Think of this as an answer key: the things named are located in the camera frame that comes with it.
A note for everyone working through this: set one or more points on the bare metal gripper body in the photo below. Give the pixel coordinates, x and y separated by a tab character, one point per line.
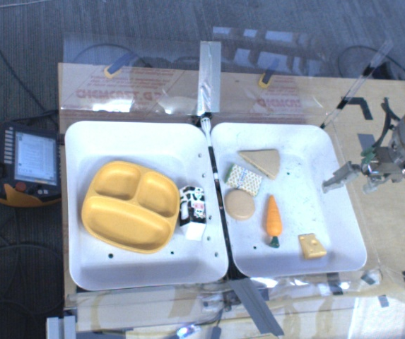
386	164

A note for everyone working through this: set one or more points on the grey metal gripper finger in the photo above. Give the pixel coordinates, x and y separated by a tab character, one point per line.
370	187
341	177

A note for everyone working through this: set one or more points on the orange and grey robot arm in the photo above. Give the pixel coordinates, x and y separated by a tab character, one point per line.
404	132

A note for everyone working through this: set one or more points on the white plastic tray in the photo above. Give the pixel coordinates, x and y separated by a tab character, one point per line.
145	274
315	203

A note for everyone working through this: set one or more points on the yellow cheese wedge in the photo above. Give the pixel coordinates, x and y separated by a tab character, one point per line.
311	247

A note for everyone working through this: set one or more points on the orange carrot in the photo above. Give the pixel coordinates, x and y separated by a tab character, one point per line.
274	217

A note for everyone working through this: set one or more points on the tan triangular sandwich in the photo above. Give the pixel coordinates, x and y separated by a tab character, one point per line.
264	161

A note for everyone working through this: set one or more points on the yellow patterned packet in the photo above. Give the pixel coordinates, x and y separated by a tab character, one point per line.
246	180

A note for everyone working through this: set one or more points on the round tan biscuit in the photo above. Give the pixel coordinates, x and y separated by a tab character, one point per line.
239	205

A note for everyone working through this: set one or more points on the thin black and white rod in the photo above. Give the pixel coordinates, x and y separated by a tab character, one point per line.
220	196

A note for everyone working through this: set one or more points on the cow print milk carton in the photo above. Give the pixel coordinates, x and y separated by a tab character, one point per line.
195	207

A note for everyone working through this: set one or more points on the yellow divided plate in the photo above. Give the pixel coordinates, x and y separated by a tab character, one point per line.
131	207

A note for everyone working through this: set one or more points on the brown cardboard board red print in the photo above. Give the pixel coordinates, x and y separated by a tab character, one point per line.
82	83

